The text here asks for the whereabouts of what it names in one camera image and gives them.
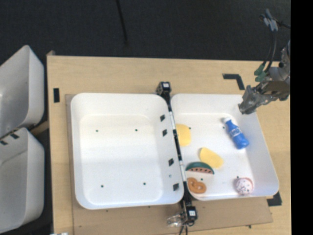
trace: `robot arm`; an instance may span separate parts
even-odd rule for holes
[[[270,15],[268,10],[266,10],[266,15],[261,15],[260,18],[263,19],[271,31],[272,40],[269,55],[272,52],[272,58],[265,70],[264,68],[268,57],[254,72],[257,76],[255,81],[260,83],[253,88],[250,85],[247,86],[243,95],[243,101],[239,104],[239,110],[242,114],[251,114],[261,105],[267,105],[278,99],[280,101],[286,100],[290,95],[290,41],[282,50],[281,62],[279,63],[279,66],[271,66],[276,49],[276,32],[278,31],[277,23],[279,26],[287,28],[290,28],[290,26],[279,23]]]

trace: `bottle cap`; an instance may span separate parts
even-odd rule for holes
[[[231,118],[230,117],[225,117],[224,119],[223,119],[223,123],[226,123],[226,122],[228,122],[228,121],[230,121],[231,120]]]

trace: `toy bottle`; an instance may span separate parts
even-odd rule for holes
[[[227,132],[233,139],[237,149],[243,149],[249,145],[249,141],[240,128],[231,121],[230,117],[224,118],[224,124],[227,126]]]

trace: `brown pretzel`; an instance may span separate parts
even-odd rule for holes
[[[195,178],[188,178],[188,187],[189,190],[194,193],[205,193],[206,186],[202,182],[198,182]]]

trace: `wooden table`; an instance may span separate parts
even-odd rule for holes
[[[243,94],[236,80],[225,80],[223,73],[239,74],[245,85],[254,86],[253,72],[259,64],[248,61],[48,56],[54,232],[68,232],[69,235],[179,232],[178,228],[166,227],[166,218],[179,210],[178,205],[88,211],[77,204],[71,194],[67,94],[154,93],[160,81],[171,82],[172,95]],[[189,228],[189,233],[291,234],[290,100],[262,106],[257,114],[280,181],[282,206],[269,208],[266,198],[194,201],[199,219]]]

